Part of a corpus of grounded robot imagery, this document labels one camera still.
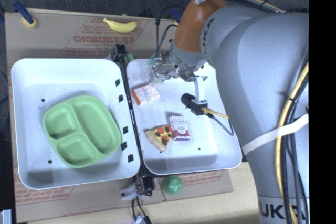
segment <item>green ball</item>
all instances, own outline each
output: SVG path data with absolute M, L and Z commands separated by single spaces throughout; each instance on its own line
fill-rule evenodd
M 182 187 L 183 187 L 182 180 L 175 175 L 166 177 L 163 182 L 164 191 L 170 195 L 178 194 L 182 190 Z

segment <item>hole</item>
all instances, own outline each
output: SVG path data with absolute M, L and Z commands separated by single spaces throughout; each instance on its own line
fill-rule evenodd
M 123 151 L 125 148 L 127 148 L 127 143 L 126 142 L 121 144 L 121 150 Z
M 128 162 L 132 162 L 134 160 L 133 154 L 128 155 Z

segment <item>white plastic surface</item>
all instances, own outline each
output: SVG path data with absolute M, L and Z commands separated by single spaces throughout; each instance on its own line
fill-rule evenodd
M 150 60 L 131 61 L 127 66 L 130 89 L 149 83 Z M 196 73 L 208 76 L 204 81 L 205 99 L 213 111 L 225 114 L 217 89 L 215 70 L 206 64 Z M 171 79 L 156 85 L 161 97 L 151 103 L 137 105 L 132 97 L 143 159 L 149 171 L 156 175 L 205 172 L 237 167 L 242 153 L 236 135 L 229 135 L 214 119 L 196 116 L 181 102 L 181 96 L 195 96 L 193 82 Z M 160 152 L 146 138 L 146 130 L 169 124 L 169 116 L 185 116 L 189 141 L 170 140 L 167 151 Z M 216 116 L 229 130 L 228 120 Z
M 127 98 L 120 69 L 114 62 L 23 59 L 13 65 L 12 82 L 18 172 L 27 187 L 46 189 L 130 178 L 139 171 L 140 158 Z M 77 169 L 65 165 L 56 155 L 43 129 L 43 117 L 52 106 L 81 94 L 93 95 L 105 104 L 127 147 Z M 129 162 L 129 155 L 133 155 L 133 161 Z

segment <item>white strap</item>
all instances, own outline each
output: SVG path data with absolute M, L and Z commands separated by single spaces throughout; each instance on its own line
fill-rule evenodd
M 249 143 L 247 143 L 245 146 L 242 147 L 242 150 L 245 155 L 250 153 L 252 150 L 255 150 L 256 148 L 274 140 L 281 136 L 292 134 L 304 127 L 309 122 L 308 114 L 304 114 L 300 118 L 298 118 L 296 121 L 294 121 L 291 124 L 281 126 L 279 128 L 276 128 L 266 134 L 263 134 L 256 139 L 253 139 Z

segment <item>banana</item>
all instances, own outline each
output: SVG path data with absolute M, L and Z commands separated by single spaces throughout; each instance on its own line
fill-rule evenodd
M 120 23 L 114 20 L 107 20 L 106 18 L 104 18 L 103 22 L 107 23 L 113 31 L 120 33 L 133 31 L 138 25 L 137 22 Z

